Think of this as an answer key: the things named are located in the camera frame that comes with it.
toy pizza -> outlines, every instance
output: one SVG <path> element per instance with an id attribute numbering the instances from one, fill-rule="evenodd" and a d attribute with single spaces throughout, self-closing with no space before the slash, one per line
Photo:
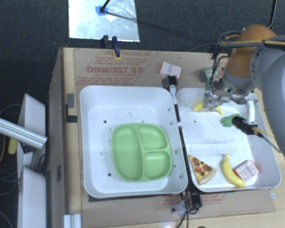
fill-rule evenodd
<path id="1" fill-rule="evenodd" d="M 192 165 L 193 172 L 196 177 L 196 181 L 199 185 L 205 184 L 207 181 L 214 177 L 217 169 L 207 165 L 205 162 L 200 161 L 198 158 L 188 155 L 190 163 Z"/>

cardboard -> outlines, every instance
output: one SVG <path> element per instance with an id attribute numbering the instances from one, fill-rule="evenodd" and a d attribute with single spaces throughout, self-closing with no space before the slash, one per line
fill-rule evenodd
<path id="1" fill-rule="evenodd" d="M 181 67 L 178 89 L 203 87 L 198 72 L 212 66 L 211 54 L 123 50 L 123 61 L 114 60 L 112 50 L 107 49 L 61 48 L 59 54 L 62 60 L 57 61 L 50 89 L 52 110 L 50 109 L 49 121 L 50 126 L 56 127 L 50 128 L 53 140 L 50 148 L 54 149 L 50 154 L 50 168 L 56 170 L 60 165 L 65 181 L 57 183 L 55 176 L 51 174 L 52 224 L 55 224 L 53 227 L 61 227 L 60 221 L 63 220 L 63 212 L 53 210 L 53 207 L 64 203 L 63 193 L 57 191 L 58 186 L 65 192 L 64 211 L 66 214 L 81 213 L 85 228 L 179 220 L 180 215 L 172 212 L 172 208 L 181 201 L 179 194 L 99 200 L 88 196 L 82 182 L 82 136 L 78 96 L 89 84 L 161 86 L 164 76 L 159 75 L 159 71 L 163 61 Z M 61 79 L 57 77 L 58 71 L 61 72 Z M 71 108 L 66 106 L 68 94 L 74 94 L 75 102 Z M 67 122 L 67 119 L 76 117 L 77 122 Z M 54 140 L 54 135 L 57 137 L 60 134 L 63 137 Z M 201 198 L 202 208 L 196 215 L 190 216 L 190 219 L 275 210 L 268 189 L 203 194 Z"/>

metal plate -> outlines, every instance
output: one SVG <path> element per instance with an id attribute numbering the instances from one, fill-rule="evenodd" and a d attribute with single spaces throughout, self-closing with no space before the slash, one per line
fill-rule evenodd
<path id="1" fill-rule="evenodd" d="M 109 39 L 139 42 L 134 0 L 111 0 L 108 12 L 101 14 L 97 7 L 106 0 L 69 0 L 70 38 Z"/>

